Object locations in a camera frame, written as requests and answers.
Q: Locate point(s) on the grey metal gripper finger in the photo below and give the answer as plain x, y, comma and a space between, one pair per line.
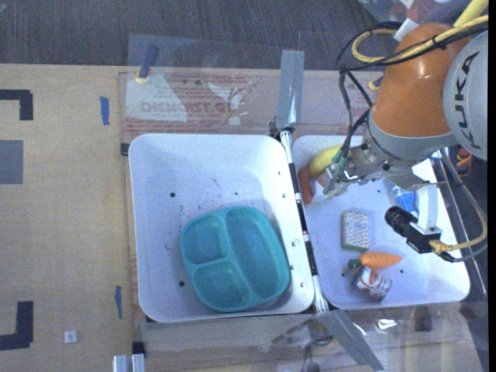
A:
329, 184

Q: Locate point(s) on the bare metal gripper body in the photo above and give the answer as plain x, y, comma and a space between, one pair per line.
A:
358, 167

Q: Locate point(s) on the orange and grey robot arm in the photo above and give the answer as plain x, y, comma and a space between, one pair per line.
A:
414, 91

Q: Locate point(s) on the yellow banana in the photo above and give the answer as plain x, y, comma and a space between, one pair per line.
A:
323, 161

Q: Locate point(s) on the red sausage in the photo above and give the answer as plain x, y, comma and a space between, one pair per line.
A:
305, 186

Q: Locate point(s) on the thin black and white rod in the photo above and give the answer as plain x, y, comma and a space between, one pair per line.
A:
300, 207

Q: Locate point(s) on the patterned white carton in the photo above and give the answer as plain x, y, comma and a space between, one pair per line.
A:
354, 231

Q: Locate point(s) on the blue and white packet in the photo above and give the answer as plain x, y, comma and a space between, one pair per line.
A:
405, 198

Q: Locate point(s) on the orange carrot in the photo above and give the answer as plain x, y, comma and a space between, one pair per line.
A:
377, 260

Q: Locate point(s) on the white and orange can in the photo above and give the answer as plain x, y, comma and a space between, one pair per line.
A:
374, 283

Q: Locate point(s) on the brown cardboard board red print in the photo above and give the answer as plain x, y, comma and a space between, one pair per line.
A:
240, 103

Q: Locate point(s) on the green divided plate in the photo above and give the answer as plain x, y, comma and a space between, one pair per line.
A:
232, 258

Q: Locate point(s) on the white plastic tray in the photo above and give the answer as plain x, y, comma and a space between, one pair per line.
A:
193, 176
410, 285

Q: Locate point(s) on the black cylinder on white bracket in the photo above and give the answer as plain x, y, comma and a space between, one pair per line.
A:
416, 223

